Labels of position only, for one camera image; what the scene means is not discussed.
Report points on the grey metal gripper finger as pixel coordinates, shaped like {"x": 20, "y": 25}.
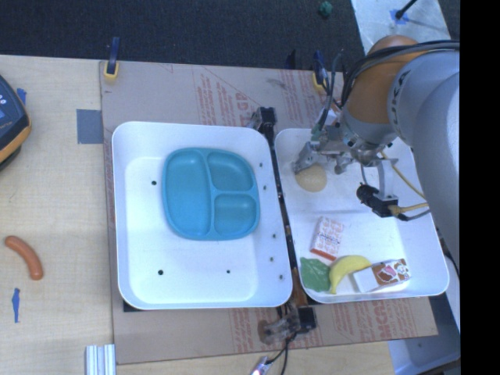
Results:
{"x": 342, "y": 165}
{"x": 306, "y": 159}

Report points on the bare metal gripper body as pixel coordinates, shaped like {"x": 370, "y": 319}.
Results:
{"x": 361, "y": 150}

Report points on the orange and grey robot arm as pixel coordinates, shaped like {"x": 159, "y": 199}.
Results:
{"x": 426, "y": 104}

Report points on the thin black and white rod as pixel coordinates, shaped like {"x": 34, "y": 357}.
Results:
{"x": 282, "y": 205}

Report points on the white plastic tray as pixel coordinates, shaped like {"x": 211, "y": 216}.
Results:
{"x": 367, "y": 229}
{"x": 195, "y": 276}

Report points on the white carton with orange print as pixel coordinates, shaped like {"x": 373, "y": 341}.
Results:
{"x": 327, "y": 237}

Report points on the yellow banana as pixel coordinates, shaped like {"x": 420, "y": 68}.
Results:
{"x": 343, "y": 268}

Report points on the brown cardboard board red print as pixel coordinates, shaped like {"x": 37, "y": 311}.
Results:
{"x": 218, "y": 92}

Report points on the green lettuce leaf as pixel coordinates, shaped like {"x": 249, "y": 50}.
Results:
{"x": 313, "y": 275}

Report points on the white carton with brown print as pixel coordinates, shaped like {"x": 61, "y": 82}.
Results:
{"x": 384, "y": 275}

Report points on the blue divided plate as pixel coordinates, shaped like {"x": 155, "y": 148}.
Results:
{"x": 187, "y": 197}

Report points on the small dark green toy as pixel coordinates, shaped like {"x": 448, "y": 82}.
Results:
{"x": 325, "y": 9}

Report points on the orange sausage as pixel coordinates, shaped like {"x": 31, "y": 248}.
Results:
{"x": 27, "y": 257}

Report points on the black cylinder on white bracket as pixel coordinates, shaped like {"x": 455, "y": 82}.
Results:
{"x": 377, "y": 201}

